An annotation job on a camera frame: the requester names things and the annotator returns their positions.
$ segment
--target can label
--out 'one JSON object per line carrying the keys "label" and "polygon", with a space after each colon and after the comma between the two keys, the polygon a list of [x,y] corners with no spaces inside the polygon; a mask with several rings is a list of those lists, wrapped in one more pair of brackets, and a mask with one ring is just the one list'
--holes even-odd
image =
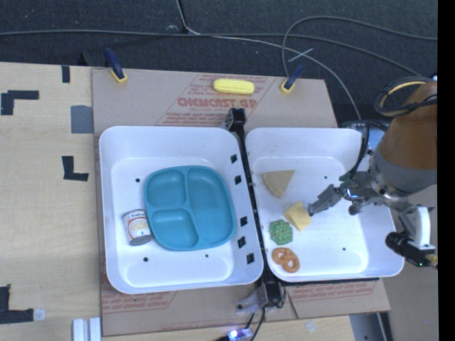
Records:
{"label": "can label", "polygon": [[130,245],[142,245],[151,240],[149,221],[144,210],[134,210],[124,214],[123,223]]}

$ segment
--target blue clamp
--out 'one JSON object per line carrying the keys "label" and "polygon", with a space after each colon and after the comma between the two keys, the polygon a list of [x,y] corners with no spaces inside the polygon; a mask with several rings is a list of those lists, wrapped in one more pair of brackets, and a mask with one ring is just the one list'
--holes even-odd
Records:
{"label": "blue clamp", "polygon": [[126,80],[128,80],[128,76],[123,72],[122,66],[120,65],[120,61],[118,60],[117,56],[112,52],[110,48],[105,48],[103,51],[105,58],[109,65],[111,66],[111,74],[114,79],[119,83],[122,84]]}
{"label": "blue clamp", "polygon": [[281,92],[284,94],[289,94],[294,86],[297,78],[300,77],[301,73],[304,71],[304,66],[300,65],[296,68],[294,73],[292,73],[291,77],[289,77],[287,80],[283,81],[282,85],[280,86]]}

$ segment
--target light wood surface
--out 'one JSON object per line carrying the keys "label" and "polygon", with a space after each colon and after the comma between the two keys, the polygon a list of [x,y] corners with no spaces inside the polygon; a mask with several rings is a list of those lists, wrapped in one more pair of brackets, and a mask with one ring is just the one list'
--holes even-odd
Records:
{"label": "light wood surface", "polygon": [[[70,340],[76,318],[100,316],[92,134],[72,134],[70,108],[92,106],[90,68],[0,63],[0,92],[39,90],[0,116],[0,286],[10,309],[42,308],[45,320],[0,325],[0,340]],[[63,180],[74,156],[87,182]],[[103,340],[215,340],[229,328],[103,337]],[[348,316],[268,322],[256,340],[354,340]]]}

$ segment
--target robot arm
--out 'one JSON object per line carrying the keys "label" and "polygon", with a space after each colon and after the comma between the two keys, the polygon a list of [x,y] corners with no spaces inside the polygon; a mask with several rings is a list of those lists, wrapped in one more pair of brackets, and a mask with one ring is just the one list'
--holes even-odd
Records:
{"label": "robot arm", "polygon": [[[390,94],[409,85],[419,87],[399,107],[385,107]],[[363,123],[363,139],[357,163],[340,177],[339,187],[328,186],[308,207],[312,216],[341,199],[352,202],[351,215],[366,205],[387,205],[398,212],[404,233],[393,232],[386,244],[416,266],[437,268],[435,248],[429,243],[429,208],[411,204],[408,197],[437,184],[437,82],[407,78],[386,86],[375,100],[375,109],[393,117],[370,157],[368,169],[359,163],[368,152],[373,121]]]}

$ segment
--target pretzel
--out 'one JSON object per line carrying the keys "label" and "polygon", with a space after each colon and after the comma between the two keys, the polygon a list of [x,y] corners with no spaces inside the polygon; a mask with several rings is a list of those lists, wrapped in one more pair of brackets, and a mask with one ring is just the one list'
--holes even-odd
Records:
{"label": "pretzel", "polygon": [[300,268],[299,258],[287,247],[277,247],[273,249],[272,259],[275,263],[280,264],[288,273],[295,273]]}

